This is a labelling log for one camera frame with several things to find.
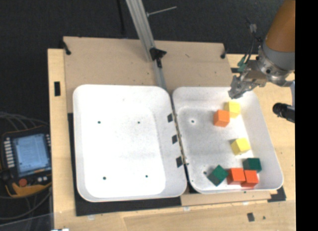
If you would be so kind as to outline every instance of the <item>cube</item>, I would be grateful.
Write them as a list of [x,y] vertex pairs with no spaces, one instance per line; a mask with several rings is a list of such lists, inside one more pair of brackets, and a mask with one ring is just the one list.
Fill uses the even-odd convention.
[[213,124],[215,126],[226,127],[230,123],[230,112],[219,109],[214,113]]
[[242,187],[253,188],[257,183],[259,183],[256,170],[244,170],[245,182],[242,183]]
[[257,157],[249,157],[243,161],[243,168],[245,170],[256,170],[257,173],[262,171],[260,160]]
[[224,168],[218,165],[207,177],[215,186],[219,186],[228,174]]
[[244,169],[241,167],[230,168],[227,180],[229,185],[241,185],[245,182]]
[[243,154],[250,150],[250,145],[246,138],[236,139],[233,143],[231,143],[231,147],[235,155]]
[[236,118],[240,114],[240,104],[234,101],[225,103],[224,110],[230,112],[231,118]]

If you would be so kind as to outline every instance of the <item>black mat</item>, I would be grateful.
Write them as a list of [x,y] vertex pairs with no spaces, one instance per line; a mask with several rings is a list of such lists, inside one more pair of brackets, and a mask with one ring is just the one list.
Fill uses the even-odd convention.
[[100,202],[92,203],[83,199],[78,193],[77,186],[76,186],[74,130],[73,130],[73,114],[72,113],[68,114],[68,120],[69,120],[71,156],[72,156],[75,206],[76,206],[77,216],[112,213],[112,212],[123,212],[123,211],[158,209],[158,208],[175,207],[175,206],[181,205],[180,197],[118,201],[118,202],[102,202],[102,203]]

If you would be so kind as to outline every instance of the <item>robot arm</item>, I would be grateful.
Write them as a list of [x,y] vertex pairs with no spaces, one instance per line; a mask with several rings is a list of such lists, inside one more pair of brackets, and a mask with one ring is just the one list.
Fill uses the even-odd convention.
[[[256,61],[247,59],[241,64],[240,76],[233,76],[230,98],[242,97],[246,91],[255,87],[264,87],[271,82],[281,87],[293,87],[294,81],[287,81],[286,77],[295,71],[295,14],[296,0],[284,0],[276,13],[272,25],[258,49]],[[252,34],[256,26],[250,24]],[[294,118],[288,119],[295,122],[295,105],[293,104]],[[283,117],[282,106],[276,106],[274,113]]]

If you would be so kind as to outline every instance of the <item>wooden platform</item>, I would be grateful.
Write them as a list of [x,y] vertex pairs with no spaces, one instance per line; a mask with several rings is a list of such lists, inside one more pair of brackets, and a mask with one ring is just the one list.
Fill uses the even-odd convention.
[[[71,168],[67,113],[73,90],[84,83],[155,85],[152,65],[139,40],[65,37],[71,55],[48,50],[50,121],[55,228],[70,230],[226,230],[229,223],[250,230],[295,230],[295,124],[272,112],[277,102],[291,103],[288,88],[267,84],[257,88],[266,124],[284,174],[286,201],[268,203],[277,191],[248,191],[181,196],[181,207],[77,217]],[[229,86],[231,67],[242,55],[227,55],[221,43],[156,41],[167,51],[162,60],[169,93],[180,86]],[[59,83],[61,94],[55,92]],[[250,222],[247,214],[255,220]]]

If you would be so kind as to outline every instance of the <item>black cable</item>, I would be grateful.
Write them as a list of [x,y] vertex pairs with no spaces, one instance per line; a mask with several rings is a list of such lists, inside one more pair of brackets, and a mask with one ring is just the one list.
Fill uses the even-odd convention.
[[249,50],[249,54],[248,54],[248,58],[247,60],[245,61],[245,64],[247,64],[247,62],[249,61],[251,55],[252,55],[252,52],[253,52],[253,49],[254,49],[254,42],[255,42],[255,38],[254,36],[252,37],[252,44],[251,44],[251,47],[250,47],[250,50]]
[[24,116],[21,116],[20,118],[21,118],[22,120],[27,120],[27,121],[29,121],[34,127],[36,127],[36,124],[32,121],[32,119],[26,118],[26,117],[24,117]]
[[[29,202],[29,200],[28,200],[28,198],[25,198],[26,199],[26,201],[28,202],[28,209],[29,210],[31,210],[31,206],[29,206],[30,205],[30,202]],[[35,197],[34,197],[34,200],[33,200],[33,207],[35,207],[36,206],[36,200],[37,200],[37,195],[35,195]],[[27,222],[27,224],[26,224],[26,226],[25,226],[25,231],[30,231],[30,229],[31,229],[31,227],[32,227],[32,223],[33,223],[33,216],[34,216],[34,211],[32,211],[31,213],[30,213],[30,215],[29,215],[29,219],[28,219],[28,222]]]
[[126,32],[126,28],[125,28],[124,16],[123,16],[123,12],[122,12],[122,9],[121,9],[120,0],[116,0],[116,3],[117,3],[118,14],[119,14],[119,19],[120,19],[120,25],[121,25],[121,34],[123,36],[126,36],[127,32]]
[[18,118],[20,118],[22,120],[28,120],[30,122],[38,122],[38,123],[41,123],[41,124],[48,125],[48,123],[45,122],[45,121],[42,121],[42,120],[39,120],[39,119],[34,119],[34,118],[28,118],[28,117],[25,117],[25,116],[20,115],[20,114],[10,114],[10,113],[6,113],[6,112],[0,112],[0,114],[9,115],[9,116],[13,116],[13,117],[18,117]]
[[12,216],[12,217],[0,217],[0,221],[10,221],[10,220],[16,220],[19,218],[22,218],[30,213],[32,213],[33,211],[35,211],[37,208],[39,208],[51,195],[51,192],[49,192],[36,206],[34,206],[32,209],[30,209],[29,211],[20,214],[20,215],[16,215],[16,216]]
[[10,118],[5,118],[5,119],[15,128],[15,130],[17,131],[19,130],[18,127],[15,125],[15,123],[10,120]]
[[3,119],[8,119],[8,118],[12,118],[12,119],[15,119],[17,120],[22,126],[24,129],[28,129],[28,127],[26,126],[26,124],[19,118],[15,117],[14,115],[10,115],[10,114],[4,114],[4,115],[1,115],[0,118],[3,118]]

